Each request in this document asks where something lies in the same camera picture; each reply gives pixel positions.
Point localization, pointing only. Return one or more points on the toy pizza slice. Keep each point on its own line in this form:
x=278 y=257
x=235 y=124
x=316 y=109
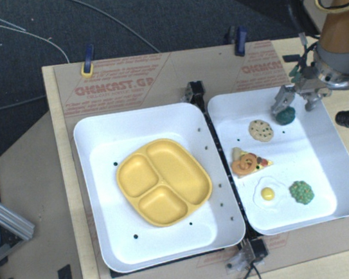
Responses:
x=262 y=163

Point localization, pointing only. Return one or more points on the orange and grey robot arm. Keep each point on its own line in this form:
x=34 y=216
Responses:
x=339 y=26

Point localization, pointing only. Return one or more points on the green peas toy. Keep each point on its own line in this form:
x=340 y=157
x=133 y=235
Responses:
x=302 y=193

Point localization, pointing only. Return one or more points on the beige chocolate chip biscuit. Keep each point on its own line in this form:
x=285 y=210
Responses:
x=260 y=130

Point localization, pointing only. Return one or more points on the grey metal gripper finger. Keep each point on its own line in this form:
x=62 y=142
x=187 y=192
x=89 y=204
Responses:
x=312 y=102
x=282 y=98

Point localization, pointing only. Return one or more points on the dark green broccoli toy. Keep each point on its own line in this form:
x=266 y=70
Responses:
x=286 y=116

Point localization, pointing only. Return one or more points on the white plastic tray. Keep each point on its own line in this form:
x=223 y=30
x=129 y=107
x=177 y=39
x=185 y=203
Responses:
x=306 y=154
x=113 y=209

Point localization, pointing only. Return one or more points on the yellow divided plate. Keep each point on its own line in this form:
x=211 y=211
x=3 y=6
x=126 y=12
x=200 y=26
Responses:
x=178 y=164

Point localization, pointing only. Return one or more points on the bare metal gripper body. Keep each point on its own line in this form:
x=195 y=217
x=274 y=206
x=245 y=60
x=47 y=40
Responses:
x=311 y=86

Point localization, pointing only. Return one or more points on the thin black rod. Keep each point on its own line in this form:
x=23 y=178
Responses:
x=218 y=148

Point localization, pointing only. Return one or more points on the white fried egg toy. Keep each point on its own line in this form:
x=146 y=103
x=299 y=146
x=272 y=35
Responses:
x=267 y=193

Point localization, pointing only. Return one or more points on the orange toy pretzel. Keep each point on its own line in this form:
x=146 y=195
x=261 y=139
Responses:
x=241 y=165

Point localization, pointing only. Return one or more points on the brown cardboard board red print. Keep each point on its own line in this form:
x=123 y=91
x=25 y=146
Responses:
x=157 y=70

